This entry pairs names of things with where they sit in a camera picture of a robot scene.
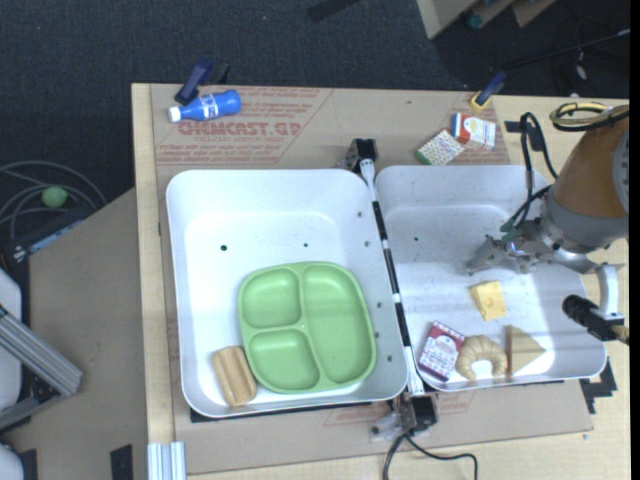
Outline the tan hot dog bun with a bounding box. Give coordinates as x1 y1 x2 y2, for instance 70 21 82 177
210 345 258 408

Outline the yellow cheese wedge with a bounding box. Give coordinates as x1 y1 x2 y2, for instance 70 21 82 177
468 279 508 323

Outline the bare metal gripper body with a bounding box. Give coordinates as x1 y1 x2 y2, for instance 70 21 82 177
502 219 601 275

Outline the brown cardboard board, red print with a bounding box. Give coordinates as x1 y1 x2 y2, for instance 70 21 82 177
149 83 595 475

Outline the tan triangular sandwich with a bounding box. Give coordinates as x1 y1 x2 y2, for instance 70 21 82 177
504 324 548 376

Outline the red and white packet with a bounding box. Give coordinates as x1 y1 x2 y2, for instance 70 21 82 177
417 320 467 383

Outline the thin black and white rod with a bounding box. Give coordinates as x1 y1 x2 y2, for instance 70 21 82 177
359 159 425 396

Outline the white and orange carton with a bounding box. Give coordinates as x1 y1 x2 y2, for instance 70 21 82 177
450 112 498 151

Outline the black cylinder on white bracket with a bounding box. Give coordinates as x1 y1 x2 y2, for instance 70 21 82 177
561 262 627 342

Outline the tan croissant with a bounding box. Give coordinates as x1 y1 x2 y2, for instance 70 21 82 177
454 334 510 382

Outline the blue bottle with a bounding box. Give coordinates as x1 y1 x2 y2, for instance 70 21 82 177
167 88 243 124

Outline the white plastic tray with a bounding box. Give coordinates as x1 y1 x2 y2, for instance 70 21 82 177
373 163 608 394
165 168 410 419

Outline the white and green dotted box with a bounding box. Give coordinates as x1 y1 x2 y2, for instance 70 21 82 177
414 129 467 167

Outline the green divided plate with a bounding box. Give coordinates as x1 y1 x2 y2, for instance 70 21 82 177
236 260 378 395

